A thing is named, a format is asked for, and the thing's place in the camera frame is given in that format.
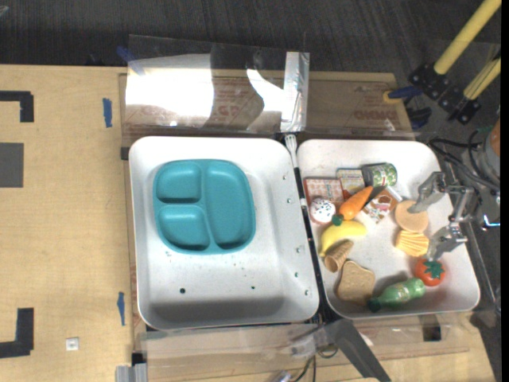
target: toy cookie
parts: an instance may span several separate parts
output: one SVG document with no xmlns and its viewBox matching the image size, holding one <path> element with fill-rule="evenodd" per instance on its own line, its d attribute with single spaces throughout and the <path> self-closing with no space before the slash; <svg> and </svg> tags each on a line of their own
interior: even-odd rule
<svg viewBox="0 0 509 382">
<path fill-rule="evenodd" d="M 415 201 L 412 200 L 400 202 L 394 211 L 394 218 L 402 229 L 408 232 L 423 233 L 428 227 L 428 213 L 426 211 L 418 213 L 408 212 L 408 208 L 413 204 L 415 204 Z"/>
</svg>

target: teal plate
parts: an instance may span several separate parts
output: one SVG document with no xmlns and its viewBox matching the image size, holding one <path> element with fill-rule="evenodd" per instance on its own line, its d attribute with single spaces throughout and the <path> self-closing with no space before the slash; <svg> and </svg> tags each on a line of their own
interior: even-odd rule
<svg viewBox="0 0 509 382">
<path fill-rule="evenodd" d="M 164 164 L 153 181 L 157 231 L 174 251 L 212 255 L 239 251 L 256 230 L 246 174 L 224 160 Z"/>
</svg>

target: white sink basin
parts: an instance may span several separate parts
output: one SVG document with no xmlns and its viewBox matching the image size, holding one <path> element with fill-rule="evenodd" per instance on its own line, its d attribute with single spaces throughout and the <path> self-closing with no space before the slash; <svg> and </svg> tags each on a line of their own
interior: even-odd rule
<svg viewBox="0 0 509 382">
<path fill-rule="evenodd" d="M 153 180 L 177 160 L 219 159 L 247 176 L 256 231 L 242 250 L 180 253 L 157 232 Z M 138 307 L 155 329 L 302 322 L 319 296 L 286 148 L 264 138 L 146 137 L 130 149 Z"/>
</svg>

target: yellow pole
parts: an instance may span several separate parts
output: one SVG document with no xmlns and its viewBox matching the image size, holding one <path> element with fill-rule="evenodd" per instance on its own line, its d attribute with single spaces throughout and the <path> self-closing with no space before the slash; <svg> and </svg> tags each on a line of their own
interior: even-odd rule
<svg viewBox="0 0 509 382">
<path fill-rule="evenodd" d="M 500 74 L 502 69 L 502 57 L 488 62 L 477 74 L 470 84 L 463 90 L 465 98 L 477 99 L 484 89 Z"/>
<path fill-rule="evenodd" d="M 484 0 L 463 29 L 456 35 L 453 42 L 435 63 L 434 70 L 439 75 L 445 75 L 460 57 L 463 51 L 476 37 L 479 31 L 486 25 L 488 20 L 502 5 L 502 0 Z"/>
</svg>

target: toy can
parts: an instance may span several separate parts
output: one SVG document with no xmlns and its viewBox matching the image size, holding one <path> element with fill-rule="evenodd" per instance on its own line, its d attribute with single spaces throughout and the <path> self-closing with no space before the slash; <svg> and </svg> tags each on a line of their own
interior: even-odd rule
<svg viewBox="0 0 509 382">
<path fill-rule="evenodd" d="M 394 165 L 388 162 L 363 166 L 361 170 L 366 185 L 385 187 L 395 185 L 398 182 L 398 171 Z"/>
</svg>

